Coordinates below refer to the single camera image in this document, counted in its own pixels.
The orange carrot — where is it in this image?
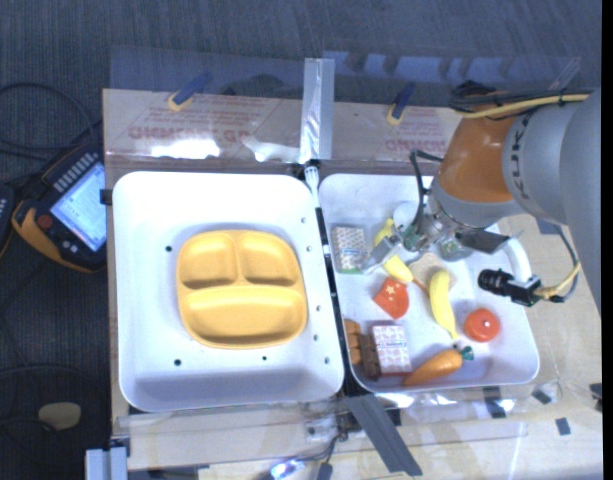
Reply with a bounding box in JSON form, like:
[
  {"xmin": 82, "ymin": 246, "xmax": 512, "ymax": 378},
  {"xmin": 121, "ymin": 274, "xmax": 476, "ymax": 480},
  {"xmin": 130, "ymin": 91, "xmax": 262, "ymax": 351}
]
[{"xmin": 402, "ymin": 345, "xmax": 475, "ymax": 388}]

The white and orange patterned carton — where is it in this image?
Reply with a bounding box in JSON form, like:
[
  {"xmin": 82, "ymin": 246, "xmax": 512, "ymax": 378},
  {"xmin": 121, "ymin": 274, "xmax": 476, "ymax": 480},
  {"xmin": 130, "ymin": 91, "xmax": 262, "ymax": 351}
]
[
  {"xmin": 369, "ymin": 322, "xmax": 413, "ymax": 377},
  {"xmin": 330, "ymin": 225, "xmax": 368, "ymax": 274}
]

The orange round toy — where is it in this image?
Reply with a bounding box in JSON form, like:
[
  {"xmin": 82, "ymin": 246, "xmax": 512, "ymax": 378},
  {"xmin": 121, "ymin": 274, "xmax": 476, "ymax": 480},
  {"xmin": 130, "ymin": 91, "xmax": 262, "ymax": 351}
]
[{"xmin": 463, "ymin": 307, "xmax": 502, "ymax": 343}]

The pale yellow oval object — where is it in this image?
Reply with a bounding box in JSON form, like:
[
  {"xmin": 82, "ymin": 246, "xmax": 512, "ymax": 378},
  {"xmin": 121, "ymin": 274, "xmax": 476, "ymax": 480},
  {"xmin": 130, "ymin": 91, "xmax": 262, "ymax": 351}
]
[{"xmin": 38, "ymin": 401, "xmax": 82, "ymax": 430}]

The tan bread slice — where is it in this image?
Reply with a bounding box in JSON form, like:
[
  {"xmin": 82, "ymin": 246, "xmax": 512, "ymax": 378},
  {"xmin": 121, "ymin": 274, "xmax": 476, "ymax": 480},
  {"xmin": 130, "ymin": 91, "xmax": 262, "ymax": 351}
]
[{"xmin": 408, "ymin": 252, "xmax": 458, "ymax": 292}]

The brown cardboard board, red print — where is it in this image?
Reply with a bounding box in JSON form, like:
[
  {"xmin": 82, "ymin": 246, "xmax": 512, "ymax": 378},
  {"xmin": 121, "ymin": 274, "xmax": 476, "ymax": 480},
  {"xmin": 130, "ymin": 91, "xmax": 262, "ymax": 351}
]
[{"xmin": 101, "ymin": 88, "xmax": 603, "ymax": 474}]

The white plastic tray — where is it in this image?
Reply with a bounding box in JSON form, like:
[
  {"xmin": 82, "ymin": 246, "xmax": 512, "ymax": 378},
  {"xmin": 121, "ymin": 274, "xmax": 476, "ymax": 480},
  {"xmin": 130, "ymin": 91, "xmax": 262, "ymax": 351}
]
[
  {"xmin": 111, "ymin": 170, "xmax": 346, "ymax": 413},
  {"xmin": 318, "ymin": 172, "xmax": 541, "ymax": 394}
]

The yellow divided plate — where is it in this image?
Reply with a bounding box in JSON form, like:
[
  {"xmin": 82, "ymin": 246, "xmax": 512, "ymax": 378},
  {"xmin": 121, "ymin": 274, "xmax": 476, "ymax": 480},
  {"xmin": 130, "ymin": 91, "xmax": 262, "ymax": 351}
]
[{"xmin": 175, "ymin": 229, "xmax": 309, "ymax": 350}]

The large yellow banana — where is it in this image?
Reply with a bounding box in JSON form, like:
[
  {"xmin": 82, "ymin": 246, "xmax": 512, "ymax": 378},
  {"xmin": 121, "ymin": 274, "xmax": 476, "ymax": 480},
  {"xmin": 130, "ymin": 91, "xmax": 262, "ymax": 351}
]
[{"xmin": 428, "ymin": 269, "xmax": 461, "ymax": 340}]

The white round object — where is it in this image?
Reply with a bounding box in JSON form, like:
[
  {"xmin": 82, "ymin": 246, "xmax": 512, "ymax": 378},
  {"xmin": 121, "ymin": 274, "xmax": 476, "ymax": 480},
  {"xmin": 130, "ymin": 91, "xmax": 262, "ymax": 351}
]
[{"xmin": 392, "ymin": 201, "xmax": 427, "ymax": 232}]

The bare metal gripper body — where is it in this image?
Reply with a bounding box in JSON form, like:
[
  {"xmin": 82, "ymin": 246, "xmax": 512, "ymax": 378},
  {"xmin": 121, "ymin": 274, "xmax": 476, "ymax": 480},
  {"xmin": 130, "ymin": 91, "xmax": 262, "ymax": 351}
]
[{"xmin": 399, "ymin": 205, "xmax": 468, "ymax": 258}]

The light brown biscuit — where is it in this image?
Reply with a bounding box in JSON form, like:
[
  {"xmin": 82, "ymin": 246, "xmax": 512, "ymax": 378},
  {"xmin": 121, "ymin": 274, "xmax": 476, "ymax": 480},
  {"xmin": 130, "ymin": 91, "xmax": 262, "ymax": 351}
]
[{"xmin": 343, "ymin": 317, "xmax": 363, "ymax": 367}]

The black cylinder on white bracket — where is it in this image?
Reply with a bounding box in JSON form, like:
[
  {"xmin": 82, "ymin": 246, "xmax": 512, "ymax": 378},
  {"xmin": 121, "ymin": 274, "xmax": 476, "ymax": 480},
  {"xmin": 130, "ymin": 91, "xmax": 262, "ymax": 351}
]
[{"xmin": 477, "ymin": 237, "xmax": 543, "ymax": 308}]

